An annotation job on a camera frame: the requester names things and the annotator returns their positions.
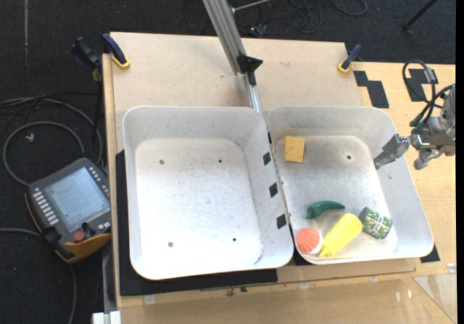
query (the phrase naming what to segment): green cucumber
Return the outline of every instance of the green cucumber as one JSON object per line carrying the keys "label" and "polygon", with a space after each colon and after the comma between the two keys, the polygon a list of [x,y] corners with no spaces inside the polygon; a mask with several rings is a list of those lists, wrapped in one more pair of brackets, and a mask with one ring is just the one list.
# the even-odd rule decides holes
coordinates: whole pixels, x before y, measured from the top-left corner
{"label": "green cucumber", "polygon": [[321,214],[323,214],[325,211],[329,211],[330,209],[345,209],[345,206],[343,204],[333,202],[331,200],[315,202],[311,204],[307,209],[306,218],[308,220],[318,218]]}

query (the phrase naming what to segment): black carpet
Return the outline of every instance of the black carpet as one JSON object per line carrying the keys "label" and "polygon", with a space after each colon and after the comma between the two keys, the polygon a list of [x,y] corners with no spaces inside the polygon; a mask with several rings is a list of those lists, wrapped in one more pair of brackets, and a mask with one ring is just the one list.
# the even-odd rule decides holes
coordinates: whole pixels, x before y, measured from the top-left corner
{"label": "black carpet", "polygon": [[[229,0],[233,7],[253,0]],[[365,61],[454,64],[456,0],[438,0],[410,28],[402,29],[430,0],[272,0],[236,13],[243,37],[253,25],[266,26],[263,38],[341,41],[362,46]],[[97,53],[108,31],[214,35],[200,0],[0,0],[0,102],[25,96],[59,95],[92,118],[98,84],[91,71],[73,59],[71,45],[83,36]],[[0,107],[0,145],[24,122],[55,120],[75,130],[91,157],[98,147],[81,117],[44,104],[15,115]],[[99,123],[103,134],[102,121]],[[35,133],[29,142],[26,135]],[[25,131],[9,148],[12,168],[28,181],[64,167],[78,148],[53,128]],[[35,230],[24,203],[25,187],[0,165],[0,228]],[[0,322],[66,323],[73,302],[68,266],[47,245],[27,234],[0,233]],[[89,323],[103,311],[101,255],[73,265],[78,281],[74,323]]]}

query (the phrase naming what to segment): white bin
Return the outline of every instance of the white bin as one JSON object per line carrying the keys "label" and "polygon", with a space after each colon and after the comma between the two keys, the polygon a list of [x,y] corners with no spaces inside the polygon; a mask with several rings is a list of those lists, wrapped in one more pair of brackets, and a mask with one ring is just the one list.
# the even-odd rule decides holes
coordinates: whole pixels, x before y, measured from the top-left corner
{"label": "white bin", "polygon": [[123,119],[130,260],[141,276],[285,265],[293,243],[261,115],[135,107]]}
{"label": "white bin", "polygon": [[[375,169],[373,158],[396,133],[391,118],[375,107],[282,107],[269,117],[269,130],[296,235],[315,228],[324,235],[345,212],[369,207],[393,220],[385,239],[361,233],[334,256],[302,254],[311,263],[423,257],[434,239],[405,157]],[[302,164],[283,159],[283,137],[305,139]],[[345,209],[306,219],[314,202],[331,200]]]}

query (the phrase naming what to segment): table surface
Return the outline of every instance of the table surface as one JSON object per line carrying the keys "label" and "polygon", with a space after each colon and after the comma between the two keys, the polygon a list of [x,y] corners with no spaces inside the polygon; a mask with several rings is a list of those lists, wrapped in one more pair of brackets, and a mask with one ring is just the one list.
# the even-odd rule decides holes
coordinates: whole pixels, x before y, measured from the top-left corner
{"label": "table surface", "polygon": [[[115,155],[123,149],[122,118],[131,107],[246,106],[247,94],[243,77],[232,74],[216,37],[140,33],[112,33],[112,37],[131,63],[127,70],[121,70],[108,55],[103,58],[109,181],[115,194]],[[336,66],[347,57],[343,43],[248,38],[243,42],[248,55],[264,60],[256,76],[265,119],[275,108],[285,106],[372,106],[367,88],[357,87],[353,70],[382,82],[389,100],[384,111],[400,135],[410,132],[409,121],[423,108],[423,103],[410,100],[402,82],[403,64],[353,62],[352,70],[342,74]],[[455,82],[454,65],[429,66],[441,87]],[[428,96],[427,86],[424,91]],[[117,213],[112,197],[115,303],[123,323],[225,323],[229,318],[253,323],[284,319],[305,323],[308,317],[329,323],[337,318],[346,322],[347,312],[348,322],[353,323],[373,320],[379,313],[408,323],[451,323],[453,315],[449,312],[454,312],[457,300],[449,294],[453,292],[449,279],[442,276],[449,274],[448,264],[457,264],[455,157],[440,157],[417,171],[413,169],[417,152],[410,149],[405,156],[439,261],[289,263],[278,268],[274,284],[121,296]],[[424,282],[428,289],[421,288]],[[451,307],[445,310],[448,315],[440,308],[445,302]]]}

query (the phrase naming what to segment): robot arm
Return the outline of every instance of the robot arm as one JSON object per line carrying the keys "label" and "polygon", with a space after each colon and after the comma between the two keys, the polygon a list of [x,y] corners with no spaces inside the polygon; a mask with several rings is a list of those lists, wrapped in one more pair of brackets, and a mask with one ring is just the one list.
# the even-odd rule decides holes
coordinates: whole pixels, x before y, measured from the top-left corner
{"label": "robot arm", "polygon": [[438,117],[427,117],[417,123],[408,137],[395,134],[387,144],[382,147],[382,152],[374,159],[376,169],[393,162],[401,157],[413,146],[419,156],[414,161],[414,168],[421,170],[428,166],[428,162],[442,154],[455,155],[456,142],[456,86],[455,84],[444,88],[437,97],[444,98],[444,105]]}

